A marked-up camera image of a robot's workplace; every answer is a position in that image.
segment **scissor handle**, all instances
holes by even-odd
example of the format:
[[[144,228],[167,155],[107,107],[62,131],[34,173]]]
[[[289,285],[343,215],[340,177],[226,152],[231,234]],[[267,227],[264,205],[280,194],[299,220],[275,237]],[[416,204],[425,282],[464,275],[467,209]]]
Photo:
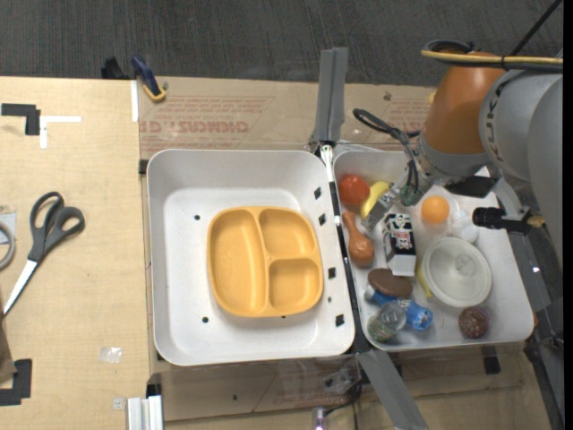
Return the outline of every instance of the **scissor handle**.
[[[70,228],[64,229],[64,224],[69,219],[77,219],[78,222]],[[75,207],[63,207],[56,214],[54,227],[47,233],[46,244],[44,245],[44,256],[67,237],[82,232],[85,226],[86,220],[83,218],[83,213],[81,213],[80,209],[76,209]]]
[[[46,213],[42,226],[36,226],[36,217],[42,205],[50,198],[56,202]],[[78,223],[64,229],[64,223],[69,219],[77,219]],[[80,210],[75,207],[64,207],[64,198],[57,191],[41,196],[32,207],[30,214],[30,229],[32,232],[32,248],[28,259],[40,263],[47,253],[66,237],[81,232],[85,227],[85,219]]]
[[[49,208],[44,218],[42,226],[36,226],[36,218],[42,205],[48,200],[55,197],[56,202]],[[34,262],[40,262],[44,257],[44,246],[46,244],[46,237],[49,230],[54,226],[56,221],[56,213],[64,207],[64,198],[58,191],[51,191],[41,196],[36,203],[32,206],[30,212],[30,229],[32,231],[32,248],[28,254],[28,259]]]

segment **scissors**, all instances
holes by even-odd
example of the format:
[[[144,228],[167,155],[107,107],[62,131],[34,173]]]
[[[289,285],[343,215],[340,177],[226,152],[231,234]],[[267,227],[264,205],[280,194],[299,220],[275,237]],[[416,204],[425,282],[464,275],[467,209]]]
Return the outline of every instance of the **scissors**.
[[[39,211],[53,198],[56,201],[47,210],[44,224],[37,227],[36,219]],[[64,229],[64,224],[69,219],[75,219],[77,222],[68,229]],[[85,226],[86,222],[81,211],[75,207],[64,207],[64,198],[60,193],[52,191],[44,194],[36,201],[30,214],[32,248],[28,254],[28,261],[24,266],[24,270],[16,281],[10,297],[8,297],[4,307],[4,315],[8,314],[8,311],[13,307],[24,287],[30,281],[32,274],[46,258],[46,255],[67,237],[82,232]]]

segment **white bowl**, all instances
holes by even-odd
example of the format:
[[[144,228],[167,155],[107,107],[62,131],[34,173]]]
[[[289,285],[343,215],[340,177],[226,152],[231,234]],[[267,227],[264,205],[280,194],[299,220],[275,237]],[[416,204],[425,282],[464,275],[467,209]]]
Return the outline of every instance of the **white bowl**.
[[[492,289],[492,270],[483,254],[458,237],[433,242],[422,259],[423,276],[444,304],[469,307],[481,304]]]

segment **white tray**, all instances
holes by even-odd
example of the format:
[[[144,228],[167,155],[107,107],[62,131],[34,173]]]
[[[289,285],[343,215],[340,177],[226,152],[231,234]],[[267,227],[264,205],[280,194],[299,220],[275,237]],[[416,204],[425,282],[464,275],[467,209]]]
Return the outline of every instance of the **white tray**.
[[[406,167],[406,156],[397,151],[362,151],[349,150],[338,154],[334,159],[334,174],[337,182],[345,174],[362,176],[370,184],[383,180],[392,182],[398,179]],[[446,192],[443,188],[434,186],[430,194],[441,194],[458,202],[461,210],[471,215],[476,207],[499,207],[495,196],[490,193],[485,199],[475,199],[457,196]],[[393,212],[409,213],[412,217],[416,256],[421,259],[430,243],[447,235],[444,227],[427,227],[420,219],[419,202],[413,207],[395,204]],[[359,229],[366,233],[357,221]],[[374,264],[370,268],[359,268],[352,264],[355,280],[356,297],[360,310],[360,320],[364,334],[371,344],[382,350],[404,351],[425,348],[446,348],[467,344],[492,344],[517,342],[528,338],[534,328],[534,317],[523,281],[519,274],[515,256],[505,230],[480,228],[480,236],[475,246],[483,253],[492,269],[492,291],[485,302],[485,307],[491,315],[491,325],[488,333],[478,340],[465,339],[458,328],[458,316],[461,309],[444,305],[436,297],[426,298],[422,286],[415,278],[412,298],[418,305],[426,306],[433,312],[433,322],[428,331],[414,331],[405,328],[388,343],[378,343],[372,340],[366,330],[366,324],[378,306],[364,300],[363,294],[367,285],[368,272],[374,268],[387,267],[382,252],[382,222],[376,225],[372,233],[366,235],[373,241],[375,247]]]
[[[198,366],[328,357],[351,347],[344,263],[329,180],[317,157],[294,150],[164,150],[148,165],[148,193],[153,331],[165,360]],[[245,205],[294,209],[314,226],[324,290],[310,310],[253,319],[218,306],[207,273],[208,227],[220,211]]]

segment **white lid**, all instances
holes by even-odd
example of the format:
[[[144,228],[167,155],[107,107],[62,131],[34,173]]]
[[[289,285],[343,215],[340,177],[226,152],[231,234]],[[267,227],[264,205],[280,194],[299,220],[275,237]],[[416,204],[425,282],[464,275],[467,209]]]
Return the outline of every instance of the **white lid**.
[[[453,307],[479,305],[492,289],[492,270],[485,257],[457,237],[432,243],[423,255],[422,272],[432,293]]]
[[[451,218],[450,232],[453,237],[459,237],[473,244],[480,236],[479,227],[474,224],[470,216],[464,211],[455,211]]]

